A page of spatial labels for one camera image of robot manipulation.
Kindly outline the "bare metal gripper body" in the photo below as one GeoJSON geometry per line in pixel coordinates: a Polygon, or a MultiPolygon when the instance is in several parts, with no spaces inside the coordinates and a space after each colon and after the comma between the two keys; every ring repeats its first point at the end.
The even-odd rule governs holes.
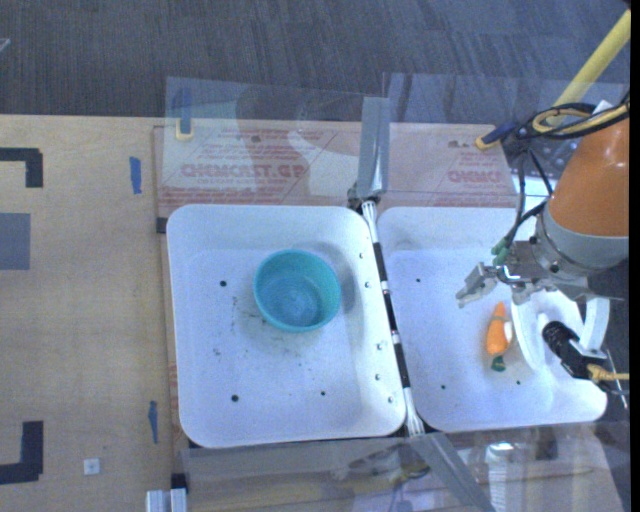
{"type": "Polygon", "coordinates": [[[567,258],[541,238],[514,241],[497,252],[497,276],[504,284],[539,283],[542,291],[559,291],[572,301],[593,295],[589,279],[601,272],[567,258]]]}

